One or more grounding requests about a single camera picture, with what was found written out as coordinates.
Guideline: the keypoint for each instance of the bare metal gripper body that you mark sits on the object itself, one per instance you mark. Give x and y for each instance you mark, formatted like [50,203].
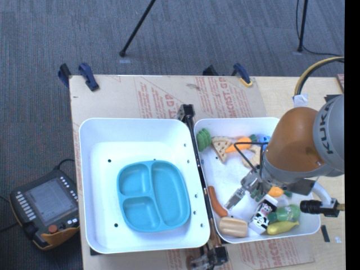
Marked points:
[251,180]

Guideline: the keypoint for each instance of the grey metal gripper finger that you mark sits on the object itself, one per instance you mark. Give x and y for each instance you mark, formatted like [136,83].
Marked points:
[235,198]
[256,196]

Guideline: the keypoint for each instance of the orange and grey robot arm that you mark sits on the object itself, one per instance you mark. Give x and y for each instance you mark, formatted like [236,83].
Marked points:
[298,139]

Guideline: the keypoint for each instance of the small orange toy fruit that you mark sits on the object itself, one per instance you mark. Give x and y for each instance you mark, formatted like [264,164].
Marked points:
[275,191]

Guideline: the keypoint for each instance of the orange sausage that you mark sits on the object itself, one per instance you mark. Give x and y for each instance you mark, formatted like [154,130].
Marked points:
[216,202]

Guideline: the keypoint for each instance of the white cow print carton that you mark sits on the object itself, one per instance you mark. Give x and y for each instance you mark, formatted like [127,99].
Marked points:
[263,215]

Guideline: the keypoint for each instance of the beige biscuit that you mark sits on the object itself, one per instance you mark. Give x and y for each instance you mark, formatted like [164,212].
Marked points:
[254,157]

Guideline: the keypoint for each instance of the white plastic tray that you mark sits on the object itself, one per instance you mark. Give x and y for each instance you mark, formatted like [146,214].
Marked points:
[98,179]
[227,176]

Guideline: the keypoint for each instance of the tan toy bread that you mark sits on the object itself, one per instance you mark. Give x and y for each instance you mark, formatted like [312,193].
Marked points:
[233,226]

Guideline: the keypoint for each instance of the green plastic bottle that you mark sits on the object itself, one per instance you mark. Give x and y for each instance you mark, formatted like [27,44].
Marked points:
[287,212]

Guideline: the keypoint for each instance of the orange carrot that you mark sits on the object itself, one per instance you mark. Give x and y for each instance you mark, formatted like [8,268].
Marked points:
[239,146]

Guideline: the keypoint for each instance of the yellow banana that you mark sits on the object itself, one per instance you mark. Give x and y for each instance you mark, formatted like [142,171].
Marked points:
[281,227]

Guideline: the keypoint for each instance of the small blue toy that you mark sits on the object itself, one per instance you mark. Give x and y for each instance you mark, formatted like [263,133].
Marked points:
[264,140]

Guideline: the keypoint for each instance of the toy pizza slice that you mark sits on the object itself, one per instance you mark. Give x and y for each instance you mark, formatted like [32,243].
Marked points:
[220,148]

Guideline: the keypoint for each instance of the green toy vegetable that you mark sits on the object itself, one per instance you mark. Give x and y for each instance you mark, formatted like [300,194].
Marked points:
[203,141]

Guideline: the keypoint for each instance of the blue divided plate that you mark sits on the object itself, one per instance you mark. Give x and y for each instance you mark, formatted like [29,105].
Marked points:
[168,195]

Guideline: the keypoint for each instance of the brown cardboard board red print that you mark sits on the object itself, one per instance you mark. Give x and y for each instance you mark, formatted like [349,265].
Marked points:
[135,100]

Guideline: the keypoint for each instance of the black stand leg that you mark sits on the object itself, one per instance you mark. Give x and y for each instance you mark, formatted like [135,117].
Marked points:
[303,18]
[140,21]

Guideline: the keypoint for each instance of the black cylinder on white bracket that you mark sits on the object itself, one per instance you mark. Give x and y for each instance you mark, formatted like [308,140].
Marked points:
[312,207]

